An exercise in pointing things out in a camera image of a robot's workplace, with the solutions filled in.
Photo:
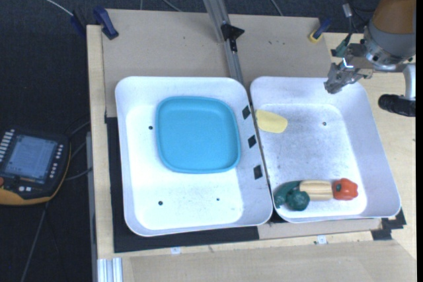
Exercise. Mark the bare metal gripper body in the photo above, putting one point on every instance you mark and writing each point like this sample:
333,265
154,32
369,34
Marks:
358,59

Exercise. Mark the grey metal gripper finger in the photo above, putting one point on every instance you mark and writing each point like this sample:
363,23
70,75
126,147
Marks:
348,77
332,82

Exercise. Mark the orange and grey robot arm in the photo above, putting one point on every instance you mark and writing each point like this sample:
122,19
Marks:
396,10

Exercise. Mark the yellow flat slice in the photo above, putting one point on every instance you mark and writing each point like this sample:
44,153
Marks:
271,122

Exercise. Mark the white plastic tray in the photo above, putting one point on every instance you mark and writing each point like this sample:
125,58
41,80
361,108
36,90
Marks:
310,155
185,201

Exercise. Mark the red bell pepper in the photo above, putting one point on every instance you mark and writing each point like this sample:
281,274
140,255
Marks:
345,190

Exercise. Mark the beige bread roll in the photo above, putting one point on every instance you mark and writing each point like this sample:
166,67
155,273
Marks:
316,190

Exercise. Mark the dark green curved vegetable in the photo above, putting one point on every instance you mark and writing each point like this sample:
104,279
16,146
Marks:
284,190

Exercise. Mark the green broccoli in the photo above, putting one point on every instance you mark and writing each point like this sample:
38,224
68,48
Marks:
298,201

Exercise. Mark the blue plate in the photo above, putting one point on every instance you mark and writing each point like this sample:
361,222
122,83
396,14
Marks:
198,135

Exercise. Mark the brown cardboard board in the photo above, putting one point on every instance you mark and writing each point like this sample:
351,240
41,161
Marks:
172,43

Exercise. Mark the black cylinder on white bracket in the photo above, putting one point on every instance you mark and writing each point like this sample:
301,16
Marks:
395,104

